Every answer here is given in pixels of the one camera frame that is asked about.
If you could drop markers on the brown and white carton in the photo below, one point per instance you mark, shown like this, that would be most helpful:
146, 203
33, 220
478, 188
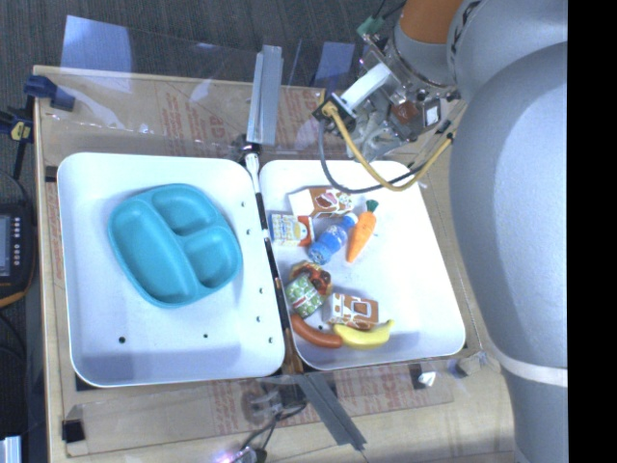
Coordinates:
352, 309
320, 201

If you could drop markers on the yellow and blue carton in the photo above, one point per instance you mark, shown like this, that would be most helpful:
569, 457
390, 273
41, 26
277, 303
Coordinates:
289, 228

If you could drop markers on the brown cardboard board red print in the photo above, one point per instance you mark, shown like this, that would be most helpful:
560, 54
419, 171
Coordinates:
381, 393

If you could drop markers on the blue plastic bottle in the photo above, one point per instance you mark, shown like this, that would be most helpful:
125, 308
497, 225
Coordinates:
330, 241

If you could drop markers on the yellow banana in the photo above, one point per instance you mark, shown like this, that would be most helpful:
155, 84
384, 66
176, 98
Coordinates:
361, 338

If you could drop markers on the white plastic tray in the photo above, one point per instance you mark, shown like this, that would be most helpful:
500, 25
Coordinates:
414, 282
144, 345

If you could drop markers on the red sausage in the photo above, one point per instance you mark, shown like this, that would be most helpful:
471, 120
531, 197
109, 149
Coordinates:
315, 335

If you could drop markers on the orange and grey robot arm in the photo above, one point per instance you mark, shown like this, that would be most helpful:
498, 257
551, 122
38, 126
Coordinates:
511, 171

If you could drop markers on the green and white can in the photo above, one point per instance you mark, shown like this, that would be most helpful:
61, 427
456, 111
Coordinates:
303, 298

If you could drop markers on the thin black and white rod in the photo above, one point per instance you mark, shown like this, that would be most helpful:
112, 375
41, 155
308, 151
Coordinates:
270, 253

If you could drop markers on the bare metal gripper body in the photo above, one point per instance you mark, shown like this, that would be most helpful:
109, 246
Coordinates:
410, 99

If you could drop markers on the orange carrot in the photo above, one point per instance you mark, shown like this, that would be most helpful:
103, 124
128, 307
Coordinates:
360, 234

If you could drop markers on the blue divided plate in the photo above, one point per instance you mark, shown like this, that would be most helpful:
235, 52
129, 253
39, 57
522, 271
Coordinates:
144, 244

